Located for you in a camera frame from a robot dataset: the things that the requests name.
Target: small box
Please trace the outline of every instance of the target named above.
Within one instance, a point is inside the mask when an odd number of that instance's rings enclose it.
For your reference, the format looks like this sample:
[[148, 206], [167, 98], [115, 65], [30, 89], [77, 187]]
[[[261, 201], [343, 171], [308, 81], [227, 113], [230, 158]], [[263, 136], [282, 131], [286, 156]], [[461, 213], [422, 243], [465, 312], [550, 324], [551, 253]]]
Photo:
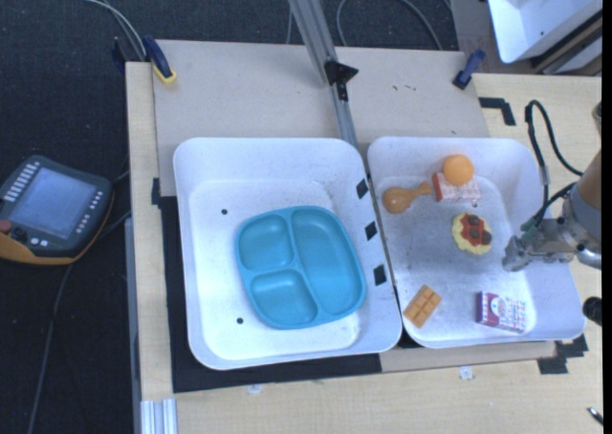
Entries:
[[495, 293], [480, 292], [476, 302], [476, 321], [489, 327], [523, 333], [527, 327], [525, 302]]
[[480, 199], [480, 188], [475, 178], [463, 185], [453, 185], [447, 181], [442, 172], [436, 172], [431, 176], [433, 188], [437, 201], [478, 201]]

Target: toy food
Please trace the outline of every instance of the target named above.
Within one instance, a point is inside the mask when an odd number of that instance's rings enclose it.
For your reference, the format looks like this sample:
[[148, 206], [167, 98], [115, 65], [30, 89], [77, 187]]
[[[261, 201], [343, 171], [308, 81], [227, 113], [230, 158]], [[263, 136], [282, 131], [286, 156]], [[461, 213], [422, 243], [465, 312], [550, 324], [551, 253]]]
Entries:
[[431, 185], [423, 181], [417, 187], [389, 187], [382, 196], [382, 204], [389, 213], [406, 211], [412, 202], [424, 194], [431, 194]]
[[457, 247], [473, 254], [491, 249], [492, 232], [487, 222], [472, 213], [459, 213], [452, 219], [452, 237]]
[[453, 185], [447, 181], [442, 172], [436, 172], [431, 176], [433, 189], [436, 193], [436, 201], [471, 201], [476, 202], [480, 199], [480, 188], [476, 178], [472, 178], [467, 184]]
[[474, 176], [474, 166], [465, 155], [449, 155], [444, 160], [442, 173], [449, 183], [464, 185]]
[[441, 301], [442, 296], [423, 285], [404, 309], [404, 316], [420, 329]]
[[489, 327], [511, 332], [525, 332], [525, 302], [496, 293], [480, 292], [476, 296], [476, 321]]

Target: metal rod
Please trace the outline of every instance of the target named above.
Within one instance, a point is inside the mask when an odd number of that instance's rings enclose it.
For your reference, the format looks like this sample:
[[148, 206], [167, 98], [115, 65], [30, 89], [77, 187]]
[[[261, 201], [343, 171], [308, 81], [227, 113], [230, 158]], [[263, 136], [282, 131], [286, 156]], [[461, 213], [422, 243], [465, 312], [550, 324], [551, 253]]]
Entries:
[[[330, 60], [338, 61], [338, 57], [320, 0], [289, 0], [289, 5], [315, 69], [321, 80], [329, 84], [324, 66]], [[334, 89], [332, 89], [332, 98], [340, 137], [357, 148], [357, 136], [348, 102], [339, 99]]]

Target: blue divided plate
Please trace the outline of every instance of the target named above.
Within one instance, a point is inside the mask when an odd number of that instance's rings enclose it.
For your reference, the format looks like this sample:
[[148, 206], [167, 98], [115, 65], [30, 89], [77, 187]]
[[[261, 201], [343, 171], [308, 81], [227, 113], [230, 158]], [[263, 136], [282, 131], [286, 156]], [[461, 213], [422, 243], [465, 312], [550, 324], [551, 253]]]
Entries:
[[338, 320], [365, 299], [353, 244], [325, 208], [293, 206], [250, 218], [238, 229], [235, 253], [251, 304], [277, 329]]

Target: table surface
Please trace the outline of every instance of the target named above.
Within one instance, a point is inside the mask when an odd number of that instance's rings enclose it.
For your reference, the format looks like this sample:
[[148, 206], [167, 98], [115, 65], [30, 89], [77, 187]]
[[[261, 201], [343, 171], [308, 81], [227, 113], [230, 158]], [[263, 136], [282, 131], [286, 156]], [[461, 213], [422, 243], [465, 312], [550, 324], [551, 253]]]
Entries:
[[[537, 98], [547, 109], [561, 153], [575, 167], [586, 167], [601, 148], [591, 117], [601, 101], [599, 77], [475, 74], [479, 97], [504, 98], [517, 126], [506, 126], [499, 110], [483, 110], [490, 135], [529, 146], [523, 107]], [[270, 383], [260, 393], [232, 387], [175, 395], [165, 304], [161, 214], [151, 205], [151, 182], [159, 175], [154, 96], [148, 64], [127, 65], [132, 211], [135, 230], [137, 305], [142, 399], [177, 400], [179, 432], [573, 432], [596, 433], [601, 426], [586, 408], [603, 409], [601, 327], [587, 321], [589, 350], [568, 360], [569, 373], [541, 375], [535, 360], [491, 363], [459, 355], [471, 365], [472, 379], [460, 376], [438, 351], [420, 349], [412, 369], [333, 380]], [[575, 180], [557, 163], [545, 133], [536, 122], [553, 188]], [[558, 207], [553, 206], [557, 214]], [[601, 296], [601, 272], [570, 264], [582, 300]], [[548, 343], [542, 343], [542, 355]], [[531, 358], [530, 351], [525, 358]], [[521, 358], [520, 347], [515, 352]], [[393, 354], [385, 371], [394, 367]], [[427, 365], [420, 369], [419, 364]]]

